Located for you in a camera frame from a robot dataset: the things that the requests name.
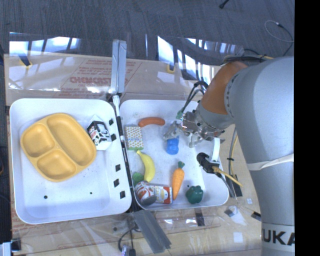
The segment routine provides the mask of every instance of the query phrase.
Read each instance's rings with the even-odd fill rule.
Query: robotic arm
[[[262,256],[295,255],[294,58],[221,67],[192,112],[164,135],[191,135],[190,147],[235,125],[261,210]]]

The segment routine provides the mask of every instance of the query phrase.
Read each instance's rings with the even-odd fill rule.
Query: sausage
[[[163,126],[165,125],[166,121],[162,119],[161,117],[146,117],[139,121],[138,126],[139,127],[145,127],[147,125],[158,125]]]

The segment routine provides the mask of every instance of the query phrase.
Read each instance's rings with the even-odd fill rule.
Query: white tray
[[[36,121],[61,112],[73,116],[85,129],[97,115],[117,139],[107,150],[98,150],[94,162],[77,175],[52,182],[34,168],[20,146],[20,138]],[[101,217],[124,213],[130,207],[132,196],[116,116],[106,101],[19,99],[10,107],[10,133],[15,208],[22,221],[42,224]],[[120,165],[120,170],[116,171],[116,165]]]
[[[140,205],[148,210],[170,210],[187,209],[195,207],[209,207],[223,205],[229,198],[229,191],[221,178],[215,174],[206,173],[197,161],[197,155],[204,152],[210,155],[213,150],[212,141],[202,141],[194,148],[189,148],[190,136],[179,136],[179,151],[176,155],[166,152],[166,142],[163,135],[168,130],[170,124],[176,120],[177,112],[185,105],[182,100],[136,100],[124,101],[120,106],[122,126],[137,125],[139,120],[147,117],[160,117],[165,120],[164,126],[156,124],[147,125],[141,128],[144,149],[142,153],[149,155],[155,165],[155,176],[151,184],[172,185],[171,179],[173,171],[178,167],[178,162],[185,163],[184,180],[176,200],[172,204],[153,203],[149,206]],[[197,103],[190,102],[186,111],[196,109]],[[130,171],[144,174],[145,167],[140,156],[134,150],[127,150]],[[203,198],[200,203],[191,204],[185,194],[191,186],[200,185]]]

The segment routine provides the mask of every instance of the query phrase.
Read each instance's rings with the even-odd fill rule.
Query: blue object
[[[176,138],[167,139],[166,140],[166,152],[169,155],[177,154],[179,151],[178,144],[179,144],[179,136]]]

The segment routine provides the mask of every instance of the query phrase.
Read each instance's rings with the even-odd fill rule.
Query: banana
[[[156,174],[155,163],[149,155],[142,153],[140,150],[138,150],[136,153],[140,156],[144,164],[143,179],[147,182],[150,182]]]

